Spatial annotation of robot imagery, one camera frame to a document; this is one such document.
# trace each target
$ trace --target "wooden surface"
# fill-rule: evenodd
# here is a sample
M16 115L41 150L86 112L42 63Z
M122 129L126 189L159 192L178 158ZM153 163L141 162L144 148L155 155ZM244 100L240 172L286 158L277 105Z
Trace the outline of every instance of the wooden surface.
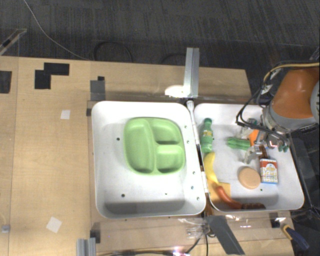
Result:
M35 70L43 70L44 62L69 63L70 74L51 76L51 90L35 90ZM11 92L0 94L0 211L6 218L3 222L11 225L9 234L0 233L0 255L74 256L77 239L88 239L91 229L86 117L90 80L104 76L109 98L129 95L135 100L141 91L152 98L162 95L168 86L181 85L184 68L0 57L0 70L14 74ZM243 70L201 68L199 73L200 94L228 99L250 96ZM60 119L62 110L70 110L70 119ZM46 228L51 217L62 221L57 233ZM138 241L154 245L166 236L164 231L160 231L158 237L148 235L149 228L157 229L154 223L131 232L137 235ZM266 255L266 248L272 248L274 253L270 255L292 255L289 240L279 229L270 228L267 215L261 221L255 220L254 231L243 231L238 223L231 220L230 225L248 255ZM177 226L177 233L175 226L171 227L172 237L180 234L187 242L176 245L191 245L193 240L186 238L185 228ZM141 245L134 239L123 240L128 231L119 223L114 222L107 228L120 245L137 248ZM224 255L216 238L210 242L209 255ZM197 246L192 255L203 255L204 248L204 245Z

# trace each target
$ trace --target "metal bracket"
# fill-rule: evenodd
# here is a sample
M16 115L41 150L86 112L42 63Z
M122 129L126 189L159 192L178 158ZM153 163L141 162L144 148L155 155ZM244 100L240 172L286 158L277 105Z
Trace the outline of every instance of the metal bracket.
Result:
M187 48L185 56L185 70L183 81L183 94L186 98L198 97L199 89L199 48Z
M96 238L78 239L76 241L76 256L96 256Z
M27 32L26 28L16 29L1 45L0 56L3 55L16 41Z

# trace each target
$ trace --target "green divided plate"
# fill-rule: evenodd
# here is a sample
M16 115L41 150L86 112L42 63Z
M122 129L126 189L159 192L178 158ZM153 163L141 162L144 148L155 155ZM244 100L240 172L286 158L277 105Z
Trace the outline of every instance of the green divided plate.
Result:
M164 118L130 119L124 127L124 155L130 169L141 174L173 173L186 163L180 129Z

